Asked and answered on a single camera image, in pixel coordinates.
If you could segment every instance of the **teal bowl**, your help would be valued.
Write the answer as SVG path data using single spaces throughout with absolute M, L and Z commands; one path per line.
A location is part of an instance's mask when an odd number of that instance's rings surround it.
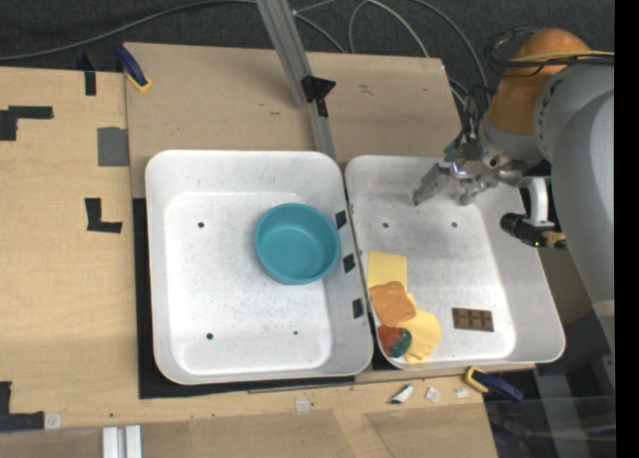
M 332 222 L 315 208 L 289 203 L 260 218 L 255 248 L 272 278 L 283 284 L 308 284 L 335 267 L 339 236 Z

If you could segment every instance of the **cable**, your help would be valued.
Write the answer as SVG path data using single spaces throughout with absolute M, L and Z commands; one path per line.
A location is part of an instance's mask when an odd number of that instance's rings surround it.
M 532 77 L 546 66 L 570 66 L 573 64 L 614 65 L 614 52 L 601 50 L 547 52 L 518 59 L 504 59 L 497 55 L 497 50 L 518 36 L 528 36 L 541 29 L 531 27 L 513 28 L 496 34 L 488 40 L 484 49 L 492 70 L 502 77 Z M 536 68 L 532 73 L 503 75 L 495 70 L 495 66 L 504 68 Z
M 466 105 L 466 99 L 469 97 L 468 90 L 451 77 L 448 77 L 448 84 L 450 85 L 450 91 L 452 92 L 452 96 L 455 97 L 457 102 L 459 102 L 459 104 L 463 108 Z M 461 92 L 461 94 L 455 91 L 454 89 L 455 87 Z
M 348 51 L 346 50 L 346 48 L 344 48 L 331 34 L 329 34 L 325 29 L 323 29 L 322 27 L 320 27 L 317 23 L 312 22 L 311 20 L 309 20 L 306 16 L 301 15 L 300 13 L 298 13 L 297 15 L 295 15 L 297 20 L 300 20 L 303 23 L 306 23 L 307 25 L 310 25 L 311 27 L 313 27 L 316 31 L 318 31 L 320 34 L 322 34 L 325 38 L 327 38 L 333 46 L 335 46 L 341 53 L 343 54 L 347 54 Z
M 439 9 L 437 9 L 436 7 L 434 7 L 433 5 L 429 4 L 428 2 L 424 1 L 424 0 L 406 0 L 409 2 L 413 2 L 415 4 L 418 4 L 422 7 L 424 7 L 425 9 L 427 9 L 428 11 L 432 11 L 433 13 L 435 13 L 439 18 L 441 18 L 444 22 L 446 22 L 446 24 L 448 24 L 452 30 L 457 34 L 457 36 L 459 36 L 459 38 L 461 39 L 461 41 L 463 42 L 464 46 L 466 47 L 466 49 L 468 50 L 468 52 L 470 53 L 472 60 L 474 62 L 475 67 L 477 68 L 477 71 L 479 72 L 479 77 L 481 78 L 481 83 L 484 86 L 488 86 L 488 82 L 486 80 L 486 75 L 483 71 L 483 68 L 481 66 L 481 62 L 479 61 L 479 57 L 477 56 L 477 53 L 475 52 L 475 49 L 472 47 L 472 45 L 470 44 L 470 42 L 468 41 L 468 39 L 466 38 L 466 36 L 464 35 L 464 33 L 461 31 L 461 29 L 442 11 L 440 11 Z M 352 12 L 352 14 L 350 15 L 350 19 L 348 21 L 348 37 L 351 37 L 351 29 L 352 29 L 352 25 L 355 19 L 356 14 L 361 10 L 361 8 L 366 4 L 366 2 L 362 2 L 361 4 L 359 4 L 355 10 Z M 486 103 L 488 106 L 490 106 L 490 98 L 486 97 Z
M 314 4 L 311 6 L 308 6 L 306 8 L 303 9 L 299 9 L 299 10 L 294 10 L 294 15 L 298 14 L 298 13 L 303 13 L 306 11 L 309 11 L 311 9 L 317 8 L 319 6 L 331 3 L 331 2 L 335 2 L 337 0 L 326 0 L 324 2 L 320 2 L 318 4 Z M 399 23 L 401 23 L 401 25 L 406 29 L 406 31 L 408 31 L 408 33 L 410 34 L 410 36 L 412 36 L 412 38 L 415 40 L 415 42 L 417 43 L 417 45 L 419 46 L 419 50 L 421 50 L 421 52 L 423 53 L 423 55 L 425 57 L 430 57 L 428 55 L 428 51 L 426 50 L 426 47 L 424 46 L 424 44 L 422 43 L 422 41 L 419 39 L 419 36 L 417 36 L 417 34 L 415 33 L 415 31 L 412 29 L 412 27 L 410 27 L 410 25 L 408 24 L 408 22 L 406 22 L 406 20 L 404 20 L 404 18 L 399 15 L 396 11 L 393 11 L 392 9 L 390 9 L 388 6 L 384 6 L 381 2 L 377 2 L 376 0 L 358 0 L 361 1 L 361 4 L 373 4 L 381 9 L 383 9 L 384 11 L 386 11 L 387 13 L 389 13 L 391 16 L 393 16 L 395 19 L 397 19 L 399 21 Z M 352 41 L 352 32 L 351 32 L 351 28 L 348 28 L 348 47 L 350 49 L 351 53 L 355 53 L 355 48 L 354 48 L 354 44 Z
M 134 22 L 128 23 L 123 25 L 122 27 L 118 27 L 116 29 L 112 29 L 110 31 L 107 31 L 105 33 L 99 34 L 97 36 L 93 36 L 91 38 L 82 40 L 82 41 L 77 41 L 75 43 L 71 43 L 68 45 L 63 45 L 60 47 L 56 47 L 56 48 L 51 48 L 48 50 L 41 50 L 38 52 L 31 52 L 28 54 L 18 54 L 18 55 L 13 55 L 13 56 L 8 56 L 8 57 L 1 57 L 0 58 L 0 63 L 9 63 L 9 62 L 15 62 L 15 61 L 26 61 L 29 59 L 37 59 L 40 57 L 46 57 L 49 55 L 55 55 L 55 54 L 59 54 L 59 53 L 63 53 L 63 52 L 68 52 L 69 50 L 74 50 L 76 48 L 80 48 L 80 47 L 84 47 L 87 45 L 91 45 L 93 43 L 97 43 L 99 41 L 102 41 L 104 39 L 108 39 L 111 38 L 113 36 L 116 36 L 122 32 L 126 32 L 129 31 L 131 29 L 135 29 L 136 27 L 140 27 L 141 25 L 144 25 L 146 23 L 152 22 L 154 20 L 158 20 L 160 18 L 164 18 L 167 16 L 171 16 L 171 15 L 175 15 L 178 13 L 184 13 L 187 11 L 198 11 L 198 10 L 203 10 L 203 9 L 208 9 L 211 7 L 217 7 L 217 6 L 223 6 L 223 5 L 229 5 L 229 4 L 244 4 L 244 5 L 252 5 L 252 6 L 256 6 L 257 2 L 255 0 L 205 0 L 205 1 L 201 1 L 201 2 L 195 2 L 192 4 L 185 4 L 185 5 L 181 5 L 181 6 L 177 6 L 165 11 L 160 11 L 158 13 L 154 13 L 152 15 L 148 15 L 144 18 L 141 18 L 140 20 L 136 20 Z M 345 53 L 345 48 L 340 45 L 326 30 L 324 30 L 322 27 L 320 27 L 318 24 L 316 24 L 315 22 L 313 22 L 312 20 L 306 18 L 306 17 L 296 17 L 298 19 L 300 19 L 302 22 L 306 23 L 307 25 L 313 27 L 314 29 L 316 29 L 320 34 L 322 34 L 325 38 L 327 38 L 331 43 L 333 43 L 335 45 L 335 47 L 340 50 L 341 52 Z

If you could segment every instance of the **metal pole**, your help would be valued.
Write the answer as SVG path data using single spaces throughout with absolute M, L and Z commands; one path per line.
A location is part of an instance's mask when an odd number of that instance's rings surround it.
M 335 158 L 328 119 L 320 115 L 317 105 L 309 102 L 302 86 L 305 77 L 312 76 L 311 65 L 300 39 L 291 8 L 287 0 L 256 0 L 267 26 L 273 46 L 289 77 L 298 105 L 307 107 L 318 151 Z

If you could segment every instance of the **metal bracket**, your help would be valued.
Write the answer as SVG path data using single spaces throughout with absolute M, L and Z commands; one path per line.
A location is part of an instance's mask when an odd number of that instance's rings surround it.
M 315 100 L 318 106 L 318 113 L 323 118 L 328 117 L 328 109 L 326 108 L 324 98 L 333 87 L 335 87 L 333 80 L 321 79 L 313 75 L 306 75 L 302 78 L 302 89 L 304 89 L 307 102 L 310 103 Z

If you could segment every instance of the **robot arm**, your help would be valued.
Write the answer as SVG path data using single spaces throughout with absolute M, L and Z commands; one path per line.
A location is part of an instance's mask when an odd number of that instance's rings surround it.
M 498 183 L 528 188 L 529 215 L 507 214 L 502 228 L 570 249 L 614 354 L 614 56 L 560 29 L 525 33 L 500 63 L 508 68 L 474 137 L 453 143 L 449 166 L 435 166 L 413 201 L 451 180 L 464 187 L 463 205 Z M 558 222 L 548 217 L 550 188 Z

